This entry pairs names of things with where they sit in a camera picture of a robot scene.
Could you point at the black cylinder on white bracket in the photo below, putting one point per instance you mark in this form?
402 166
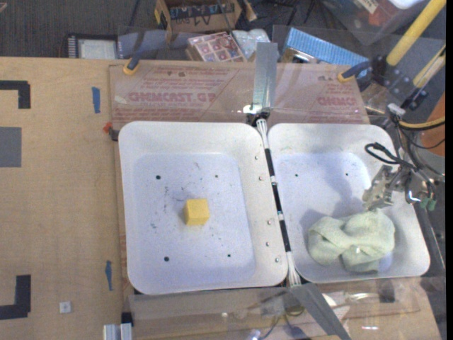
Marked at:
396 109

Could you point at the thin black and white rod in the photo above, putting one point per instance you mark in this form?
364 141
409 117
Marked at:
275 197

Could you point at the pale green cloth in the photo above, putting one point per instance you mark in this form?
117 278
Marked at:
354 239

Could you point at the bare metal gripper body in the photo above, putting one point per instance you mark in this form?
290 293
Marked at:
407 184

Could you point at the yellow cube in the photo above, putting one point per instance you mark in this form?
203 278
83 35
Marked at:
196 212

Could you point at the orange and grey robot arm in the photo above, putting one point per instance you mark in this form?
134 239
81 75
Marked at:
436 136

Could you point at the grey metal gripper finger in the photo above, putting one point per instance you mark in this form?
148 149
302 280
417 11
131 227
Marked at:
379 197
383 176

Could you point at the brown cardboard board red print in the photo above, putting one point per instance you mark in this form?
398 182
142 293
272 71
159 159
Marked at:
184 94

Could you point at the white plastic tray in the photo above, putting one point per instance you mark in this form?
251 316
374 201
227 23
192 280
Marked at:
318 161
198 260

